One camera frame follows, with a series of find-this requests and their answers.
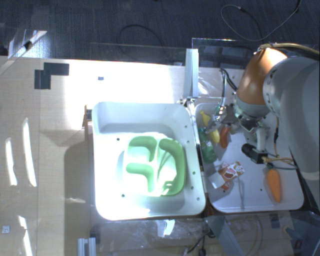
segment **metal bracket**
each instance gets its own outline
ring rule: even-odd
[[[183,98],[198,97],[199,53],[198,49],[186,49]]]
[[[224,217],[210,216],[204,219],[215,234],[226,255],[245,256]]]
[[[77,241],[77,256],[96,256],[96,238],[79,238]]]

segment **wire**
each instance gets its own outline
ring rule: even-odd
[[[263,227],[262,227],[262,223],[261,223],[261,221],[260,221],[260,219],[259,219],[259,217],[258,216],[254,216],[254,219],[251,217],[251,216],[246,216],[246,217],[237,217],[237,218],[233,218],[233,219],[230,219],[229,220],[229,222],[238,222],[238,221],[241,221],[239,224],[237,224],[237,225],[234,225],[234,227],[235,228],[239,228],[239,227],[241,227],[241,224],[242,225],[247,225],[246,224],[246,222],[255,222],[254,224],[256,224],[255,225],[255,235],[254,235],[254,237],[255,237],[255,239],[254,239],[254,241],[253,241],[253,244],[252,244],[252,246],[250,247],[250,249],[248,250],[248,252],[245,254],[245,256],[249,256],[249,255],[258,255],[258,252],[259,252],[259,250],[261,249],[261,246],[262,246],[262,242],[263,242],[263,239],[264,239],[264,234],[263,234]],[[234,230],[232,230],[233,229],[233,227],[232,227],[232,225],[230,225],[229,226],[230,227],[230,229],[231,229],[231,232],[233,233],[233,235],[235,236],[235,238],[237,239],[237,236],[238,235],[242,235],[243,234],[243,232],[245,232],[245,231],[247,231],[247,229],[246,228],[242,228],[242,230],[236,230],[236,231],[234,231]],[[257,242],[259,241],[259,246],[258,246],[258,248],[256,249],[256,251],[253,253],[252,251],[253,251],[253,249],[256,247],[256,245],[257,245]]]
[[[307,58],[319,61],[320,60],[320,52],[318,50],[312,49],[310,47],[297,44],[297,43],[288,43],[288,42],[281,42],[281,43],[265,43],[258,47],[257,51],[261,51],[267,48],[276,48],[280,50],[291,51],[296,54],[305,56]]]
[[[203,237],[203,241],[202,241],[202,248],[199,250],[198,255],[199,256],[206,256],[207,252],[205,250],[205,239],[206,237]]]
[[[216,107],[216,115],[217,115],[217,112],[219,112],[219,109],[222,108],[224,105],[225,105],[225,101],[226,101],[226,98],[225,98],[225,94],[226,94],[226,89],[227,89],[227,74],[220,70],[221,72],[221,75],[222,75],[222,93],[221,93],[221,98],[220,98],[220,102],[219,102],[219,105]]]
[[[272,169],[272,168],[276,168],[276,169],[280,169],[280,170],[297,170],[297,169],[298,169],[297,166],[295,166],[295,165],[293,165],[293,164],[290,164],[290,163],[289,163],[289,165],[290,165],[290,166],[293,166],[293,167],[291,167],[291,168],[289,168],[289,167],[275,166],[272,162],[266,162],[265,164],[266,164],[266,166],[267,166],[268,168],[270,168],[270,169]]]
[[[277,29],[279,29],[280,27],[282,27],[299,9],[300,5],[302,3],[302,0],[300,1],[300,3],[296,6],[295,10],[293,11],[292,14],[290,14],[290,16],[288,18],[286,18],[286,20],[284,22],[282,22],[279,26],[277,26],[275,29],[273,29],[269,34],[267,34],[265,37],[263,38],[260,38],[260,39],[249,39],[249,38],[246,38],[242,35],[240,35],[236,30],[234,30],[230,25],[229,23],[225,20],[224,16],[223,16],[223,9],[226,8],[226,7],[235,7],[237,9],[239,9],[240,11],[242,12],[245,12],[245,13],[248,13],[243,7],[241,6],[237,6],[237,5],[234,5],[234,4],[227,4],[225,6],[223,6],[221,8],[221,11],[220,11],[220,14],[221,14],[221,18],[222,20],[224,21],[224,23],[234,32],[236,33],[239,37],[241,37],[242,39],[244,40],[247,40],[247,41],[250,41],[250,42],[259,42],[259,41],[263,41],[264,39],[268,38],[271,34],[273,34]]]
[[[220,72],[224,72],[226,74],[226,81],[228,82],[228,84],[230,85],[230,87],[236,91],[238,88],[235,85],[235,83],[230,79],[229,73],[224,69],[224,68],[220,68]]]
[[[262,35],[262,32],[261,32],[261,29],[260,29],[259,23],[258,23],[258,21],[255,19],[255,17],[254,17],[251,13],[249,13],[246,9],[244,9],[243,7],[240,7],[240,11],[242,11],[243,13],[248,14],[248,15],[251,17],[251,19],[253,19],[253,20],[254,20],[254,22],[256,23],[256,26],[258,27],[260,37],[262,38],[262,37],[263,37],[263,35]]]
[[[209,232],[207,232],[206,234],[204,234],[203,236],[200,237],[200,239],[195,243],[194,246],[192,246],[190,249],[188,249],[187,254],[191,253],[201,242],[201,240],[203,239],[203,244],[202,244],[202,248],[204,248],[205,246],[205,236],[208,236],[209,238],[215,238],[215,234],[213,234],[213,232],[210,230]]]
[[[117,43],[118,45],[120,45],[120,36],[121,36],[121,34],[122,34],[122,32],[123,32],[124,30],[126,30],[126,29],[128,29],[128,28],[134,28],[134,27],[142,28],[142,29],[145,29],[145,30],[151,32],[151,33],[158,39],[158,41],[159,41],[159,43],[160,43],[160,46],[161,46],[161,47],[164,47],[164,46],[165,46],[164,42],[161,40],[161,38],[160,38],[159,36],[157,36],[157,34],[156,34],[155,32],[153,32],[150,28],[148,28],[148,27],[146,27],[146,26],[143,26],[143,25],[139,25],[139,24],[130,24],[130,25],[126,25],[126,26],[124,26],[123,28],[121,28],[118,36],[116,37],[116,43]]]
[[[275,132],[274,132],[274,136],[273,136],[273,148],[274,148],[274,153],[275,153],[275,157],[278,158],[278,151],[277,151],[277,139],[279,136],[279,118],[276,117],[276,126],[275,126]]]
[[[268,158],[268,157],[263,156],[261,158],[265,163],[270,163],[270,162],[274,162],[274,161],[281,161],[286,164],[290,164],[294,161],[292,158],[289,158],[289,157]]]

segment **carrot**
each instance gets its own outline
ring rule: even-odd
[[[228,132],[230,129],[231,126],[224,126],[220,132],[220,145],[223,149],[227,148],[228,146]]]
[[[275,169],[270,169],[267,174],[268,185],[271,189],[274,200],[277,203],[281,201],[281,187],[280,187],[280,176]]]

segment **white tray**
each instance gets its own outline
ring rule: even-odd
[[[200,111],[207,115],[212,115],[215,111],[215,104],[200,103],[195,108],[196,123],[198,127],[203,127]],[[276,127],[276,117],[268,114],[264,120],[267,127],[270,127],[269,137],[266,140],[266,149],[274,153],[273,137]],[[236,134],[228,135],[228,146],[222,149],[220,145],[214,145],[214,151],[218,159],[213,164],[205,164],[204,171],[208,176],[215,173],[223,162],[232,164],[239,161],[245,173],[230,182],[230,188],[225,191],[222,188],[214,189],[207,179],[207,190],[211,204],[215,209],[223,213],[260,212],[260,211],[281,211],[296,210],[304,203],[304,195],[295,170],[279,169],[281,181],[281,202],[275,203],[269,194],[269,188],[265,179],[264,164],[256,164],[241,151],[245,143],[255,144],[252,136],[239,128]],[[289,148],[285,142],[282,127],[279,127],[279,137],[277,140],[277,151],[282,157],[290,157]],[[290,167],[279,161],[274,165]]]
[[[108,220],[194,216],[206,205],[190,115],[179,104],[100,102],[92,109],[95,206]],[[123,179],[129,141],[156,132],[178,141],[186,156],[186,181],[177,195],[132,193]]]

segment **snack wrapper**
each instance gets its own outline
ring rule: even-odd
[[[233,180],[234,178],[239,177],[244,172],[245,169],[238,161],[229,165],[223,163],[221,165],[221,169],[208,178],[213,187],[217,189],[224,186],[227,182]]]

